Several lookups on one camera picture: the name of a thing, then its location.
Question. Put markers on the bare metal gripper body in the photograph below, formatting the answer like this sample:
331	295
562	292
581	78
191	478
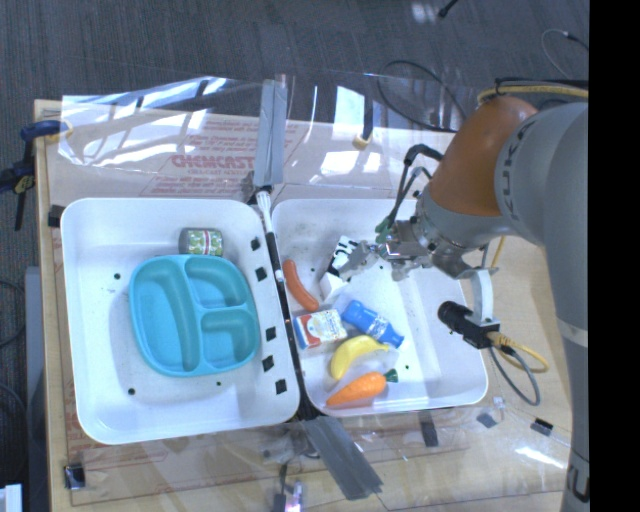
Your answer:
417	252

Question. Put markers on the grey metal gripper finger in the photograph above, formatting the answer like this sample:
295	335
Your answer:
367	248
352	267

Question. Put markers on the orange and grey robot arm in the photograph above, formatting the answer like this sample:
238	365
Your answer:
545	175

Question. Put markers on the white carton with black print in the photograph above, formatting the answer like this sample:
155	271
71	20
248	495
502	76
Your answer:
334	286

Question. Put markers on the red sausage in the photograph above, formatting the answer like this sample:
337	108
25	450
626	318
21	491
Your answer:
299	287

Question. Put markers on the blue bottle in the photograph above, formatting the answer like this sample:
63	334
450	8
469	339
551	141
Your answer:
370	322

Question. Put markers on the white red and orange carton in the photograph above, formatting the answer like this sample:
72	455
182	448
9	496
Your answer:
320	329

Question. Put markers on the yellow banana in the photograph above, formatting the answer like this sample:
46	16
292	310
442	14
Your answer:
350	352

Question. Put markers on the white plastic tray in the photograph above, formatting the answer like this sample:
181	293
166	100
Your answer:
440	360
100	300

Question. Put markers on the orange carrot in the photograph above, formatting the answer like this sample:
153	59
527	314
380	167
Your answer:
360	389

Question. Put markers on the green and white patterned can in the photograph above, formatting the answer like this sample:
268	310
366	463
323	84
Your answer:
201	242

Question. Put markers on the blue divided plate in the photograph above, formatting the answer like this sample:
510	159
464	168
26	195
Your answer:
165	320

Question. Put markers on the brown cardboard board red print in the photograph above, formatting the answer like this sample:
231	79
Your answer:
165	150

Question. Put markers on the black cylinder on white bracket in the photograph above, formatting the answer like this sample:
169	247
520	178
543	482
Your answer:
472	327

